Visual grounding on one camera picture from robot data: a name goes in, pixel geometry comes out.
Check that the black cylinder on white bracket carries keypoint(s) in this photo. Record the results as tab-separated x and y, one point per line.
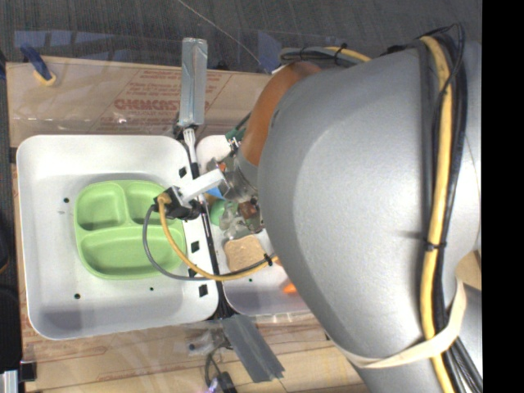
180	204

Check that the green round toy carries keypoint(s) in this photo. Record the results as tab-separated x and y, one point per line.
218	211

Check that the brown cardboard board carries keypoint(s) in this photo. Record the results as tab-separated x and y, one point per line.
294	362

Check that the blue pointed toy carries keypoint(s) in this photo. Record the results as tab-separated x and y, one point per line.
218	195

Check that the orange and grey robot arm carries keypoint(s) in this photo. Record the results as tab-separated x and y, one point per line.
360	203

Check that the green divided plate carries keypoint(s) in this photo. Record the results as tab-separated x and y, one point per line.
118	248

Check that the orange carrot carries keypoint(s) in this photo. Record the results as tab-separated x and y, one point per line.
290	288

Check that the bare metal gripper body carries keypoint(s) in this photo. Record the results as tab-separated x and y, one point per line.
245	195

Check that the white plastic tray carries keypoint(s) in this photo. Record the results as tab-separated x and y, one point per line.
49	219
262	297

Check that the tan bread slice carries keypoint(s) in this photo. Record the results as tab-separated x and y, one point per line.
245	254

